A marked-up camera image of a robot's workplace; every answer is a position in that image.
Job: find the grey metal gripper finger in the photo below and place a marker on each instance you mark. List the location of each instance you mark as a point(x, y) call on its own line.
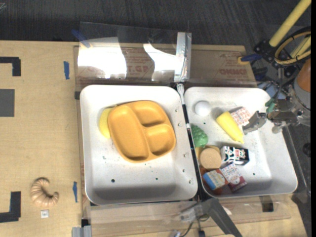
point(259, 116)
point(250, 128)

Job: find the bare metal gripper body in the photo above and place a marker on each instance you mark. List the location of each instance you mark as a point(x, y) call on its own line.
point(284, 113)

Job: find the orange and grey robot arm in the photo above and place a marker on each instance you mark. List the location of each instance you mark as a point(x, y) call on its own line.
point(303, 83)

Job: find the white carton with pink print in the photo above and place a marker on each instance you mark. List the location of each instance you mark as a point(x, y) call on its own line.
point(242, 115)

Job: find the yellow corn cob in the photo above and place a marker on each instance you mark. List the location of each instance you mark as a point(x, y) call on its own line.
point(229, 126)

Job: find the black and white milk carton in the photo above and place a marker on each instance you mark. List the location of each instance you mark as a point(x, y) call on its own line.
point(234, 154)

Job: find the white plastic tray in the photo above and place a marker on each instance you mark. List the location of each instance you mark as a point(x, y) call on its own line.
point(138, 179)
point(266, 162)

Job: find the tan round biscuit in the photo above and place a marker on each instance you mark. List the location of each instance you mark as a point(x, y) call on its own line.
point(210, 159)

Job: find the white and maroon carton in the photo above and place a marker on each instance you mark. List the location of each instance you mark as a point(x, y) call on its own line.
point(233, 176)

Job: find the white ball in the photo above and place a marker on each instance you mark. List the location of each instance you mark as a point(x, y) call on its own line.
point(202, 108)

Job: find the green grapes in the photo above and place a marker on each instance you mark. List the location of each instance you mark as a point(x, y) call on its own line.
point(198, 136)

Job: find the yellow round slice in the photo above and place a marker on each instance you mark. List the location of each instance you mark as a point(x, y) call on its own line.
point(198, 150)

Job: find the orange divided plate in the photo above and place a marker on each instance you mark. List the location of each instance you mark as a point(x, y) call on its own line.
point(138, 130)

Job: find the yellow banana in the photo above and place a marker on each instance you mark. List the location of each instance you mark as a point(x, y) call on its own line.
point(103, 125)

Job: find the tan croissant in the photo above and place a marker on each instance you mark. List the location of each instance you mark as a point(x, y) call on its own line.
point(40, 194)

